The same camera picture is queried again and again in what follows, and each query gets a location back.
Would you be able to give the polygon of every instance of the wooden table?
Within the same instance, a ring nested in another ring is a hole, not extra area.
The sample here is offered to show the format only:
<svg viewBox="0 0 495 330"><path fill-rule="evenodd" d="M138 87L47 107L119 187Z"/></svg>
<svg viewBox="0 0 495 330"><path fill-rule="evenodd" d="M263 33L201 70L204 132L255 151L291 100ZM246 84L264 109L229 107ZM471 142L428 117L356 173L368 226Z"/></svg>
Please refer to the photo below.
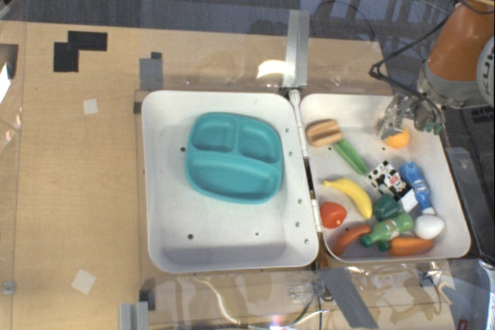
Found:
<svg viewBox="0 0 495 330"><path fill-rule="evenodd" d="M283 60L286 38L19 22L2 28L0 42L18 43L19 64L25 60L12 327L116 329L119 304L137 302L142 282L133 114L139 59L162 53L167 86L267 90L276 81L257 82L258 65ZM107 32L108 50L80 51L79 73L54 73L53 44L66 42L69 30ZM376 43L311 39L309 83L389 93L367 75L380 58ZM91 99L97 113L86 115ZM71 287L80 269L95 276L88 294ZM448 324L449 310L442 315Z"/></svg>

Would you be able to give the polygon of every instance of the banana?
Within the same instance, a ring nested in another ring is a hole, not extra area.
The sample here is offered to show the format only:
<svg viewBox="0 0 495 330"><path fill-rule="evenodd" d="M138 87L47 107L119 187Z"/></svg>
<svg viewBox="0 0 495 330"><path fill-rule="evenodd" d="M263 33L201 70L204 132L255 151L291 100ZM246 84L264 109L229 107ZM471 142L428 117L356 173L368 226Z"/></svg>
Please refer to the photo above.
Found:
<svg viewBox="0 0 495 330"><path fill-rule="evenodd" d="M343 192L354 201L361 215L363 215L365 219L370 219L373 214L371 198L368 193L364 191L364 189L356 182L347 178L341 178L332 182L325 180L323 181L323 185L325 187L333 187L334 189Z"/></svg>

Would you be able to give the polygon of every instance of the tomato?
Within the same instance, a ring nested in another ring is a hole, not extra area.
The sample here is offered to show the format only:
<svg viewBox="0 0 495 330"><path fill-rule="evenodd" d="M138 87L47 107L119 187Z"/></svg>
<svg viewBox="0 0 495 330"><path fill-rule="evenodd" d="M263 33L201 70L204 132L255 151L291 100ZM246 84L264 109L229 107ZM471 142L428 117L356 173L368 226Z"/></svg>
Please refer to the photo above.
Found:
<svg viewBox="0 0 495 330"><path fill-rule="evenodd" d="M346 208L337 202L324 202L319 207L322 224L325 228L337 228L347 217Z"/></svg>

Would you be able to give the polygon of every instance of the orange carrot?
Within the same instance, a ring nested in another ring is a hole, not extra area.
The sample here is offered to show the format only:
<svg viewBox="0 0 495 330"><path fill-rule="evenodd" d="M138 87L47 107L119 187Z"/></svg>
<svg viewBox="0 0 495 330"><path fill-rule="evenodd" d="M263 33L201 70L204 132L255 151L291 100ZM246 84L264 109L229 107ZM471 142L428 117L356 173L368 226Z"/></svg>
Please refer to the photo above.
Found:
<svg viewBox="0 0 495 330"><path fill-rule="evenodd" d="M398 237L390 241L390 253L393 256L409 256L430 249L433 246L432 240L423 240L415 237Z"/></svg>
<svg viewBox="0 0 495 330"><path fill-rule="evenodd" d="M342 234L339 235L332 246L333 254L340 256L350 243L357 240L360 236L363 236L364 234L368 234L370 232L371 227L367 224L361 224L359 226L348 229L347 231L344 231Z"/></svg>

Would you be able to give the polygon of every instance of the white tape piece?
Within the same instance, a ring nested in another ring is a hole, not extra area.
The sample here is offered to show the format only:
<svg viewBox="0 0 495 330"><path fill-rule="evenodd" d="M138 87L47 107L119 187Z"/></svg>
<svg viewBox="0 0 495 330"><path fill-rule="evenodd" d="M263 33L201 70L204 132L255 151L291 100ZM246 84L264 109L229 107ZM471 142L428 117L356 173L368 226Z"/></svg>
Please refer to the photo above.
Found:
<svg viewBox="0 0 495 330"><path fill-rule="evenodd" d="M72 287L84 294L89 294L96 277L85 270L79 270L72 282Z"/></svg>
<svg viewBox="0 0 495 330"><path fill-rule="evenodd" d="M88 99L84 101L84 114L96 114L98 112L98 102L96 99Z"/></svg>

